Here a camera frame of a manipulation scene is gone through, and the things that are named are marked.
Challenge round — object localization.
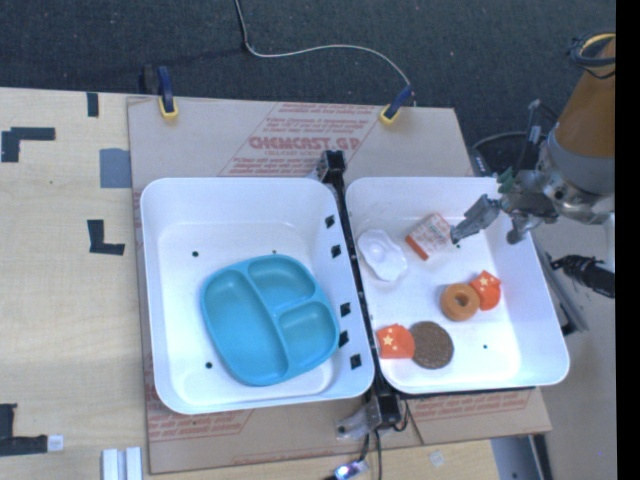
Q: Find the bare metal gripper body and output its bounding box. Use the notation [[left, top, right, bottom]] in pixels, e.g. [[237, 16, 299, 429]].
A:
[[498, 166, 616, 226]]

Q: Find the orange and white carton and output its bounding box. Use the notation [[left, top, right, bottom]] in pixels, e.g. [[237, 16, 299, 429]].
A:
[[404, 211, 454, 262]]

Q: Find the orange cube with star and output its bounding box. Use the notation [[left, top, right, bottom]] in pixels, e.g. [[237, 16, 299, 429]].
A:
[[375, 322, 417, 361], [468, 269, 503, 312]]

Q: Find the white plastic tray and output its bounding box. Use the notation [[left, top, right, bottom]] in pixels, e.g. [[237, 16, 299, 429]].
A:
[[344, 175, 572, 396], [139, 176, 377, 416]]

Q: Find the brown doughnut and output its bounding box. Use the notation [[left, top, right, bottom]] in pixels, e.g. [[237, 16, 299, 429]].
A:
[[439, 282, 483, 323]]

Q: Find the brown round biscuit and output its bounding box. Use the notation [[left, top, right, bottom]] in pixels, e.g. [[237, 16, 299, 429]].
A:
[[408, 320, 456, 371]]

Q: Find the thin black rod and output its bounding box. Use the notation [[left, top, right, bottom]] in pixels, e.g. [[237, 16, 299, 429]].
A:
[[331, 166, 394, 400]]

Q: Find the blue divided plate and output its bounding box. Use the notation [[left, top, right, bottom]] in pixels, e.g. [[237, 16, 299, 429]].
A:
[[199, 253, 342, 388]]

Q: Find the brown cardboard board red print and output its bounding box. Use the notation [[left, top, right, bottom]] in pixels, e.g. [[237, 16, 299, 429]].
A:
[[125, 95, 554, 476]]

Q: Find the black cylinder on white bracket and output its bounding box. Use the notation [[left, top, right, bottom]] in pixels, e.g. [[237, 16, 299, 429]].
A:
[[549, 209, 617, 300]]

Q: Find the black block with wires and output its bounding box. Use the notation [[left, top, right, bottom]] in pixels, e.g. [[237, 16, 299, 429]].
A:
[[373, 391, 407, 430], [318, 149, 348, 185]]

